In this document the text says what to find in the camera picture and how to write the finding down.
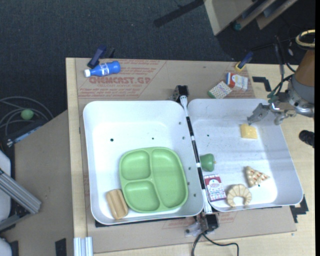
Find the divided green plate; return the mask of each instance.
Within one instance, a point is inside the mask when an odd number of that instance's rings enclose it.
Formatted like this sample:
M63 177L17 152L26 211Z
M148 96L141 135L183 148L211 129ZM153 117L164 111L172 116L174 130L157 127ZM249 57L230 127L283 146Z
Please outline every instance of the divided green plate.
M188 185L179 156L166 147L125 153L119 162L120 182L128 206L139 213L158 213L182 206Z

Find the toy pizza slice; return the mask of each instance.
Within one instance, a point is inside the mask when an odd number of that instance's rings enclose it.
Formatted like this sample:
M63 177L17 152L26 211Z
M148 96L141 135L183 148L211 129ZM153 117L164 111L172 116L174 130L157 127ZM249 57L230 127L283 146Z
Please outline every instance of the toy pizza slice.
M245 168L245 175L250 188L255 185L259 185L261 182L269 178L268 175L264 174L263 172L254 170L250 166L247 166Z

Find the black floor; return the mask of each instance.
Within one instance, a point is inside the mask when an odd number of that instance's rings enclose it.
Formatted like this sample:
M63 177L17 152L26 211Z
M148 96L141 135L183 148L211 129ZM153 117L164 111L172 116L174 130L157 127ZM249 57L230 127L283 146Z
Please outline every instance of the black floor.
M214 36L201 0L2 2L0 101L32 98L57 116L67 109L65 58L91 58L100 44L114 48L116 59L240 61L278 36L286 60L299 64L304 51L292 40L293 56L287 54L287 39L315 28L315 7L315 0L299 0L262 30L253 21ZM272 46L255 50L251 62L278 63ZM38 109L21 99L9 102ZM13 110L0 102L0 138L18 125L3 126Z

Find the tennis ball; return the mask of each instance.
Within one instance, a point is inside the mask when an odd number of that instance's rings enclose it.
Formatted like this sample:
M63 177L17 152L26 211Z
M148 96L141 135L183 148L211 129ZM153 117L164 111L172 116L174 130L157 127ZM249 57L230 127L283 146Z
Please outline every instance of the tennis ball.
M35 113L31 109L24 109L21 111L21 118L23 120L31 120L34 117Z

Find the blue bottle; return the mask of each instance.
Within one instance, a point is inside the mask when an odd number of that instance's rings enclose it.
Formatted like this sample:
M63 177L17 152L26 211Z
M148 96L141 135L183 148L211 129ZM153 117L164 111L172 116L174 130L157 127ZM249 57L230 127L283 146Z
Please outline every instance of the blue bottle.
M91 76L104 77L111 74L117 74L121 70L120 63L118 61L107 62L99 64L93 69L84 70L84 76L86 78Z

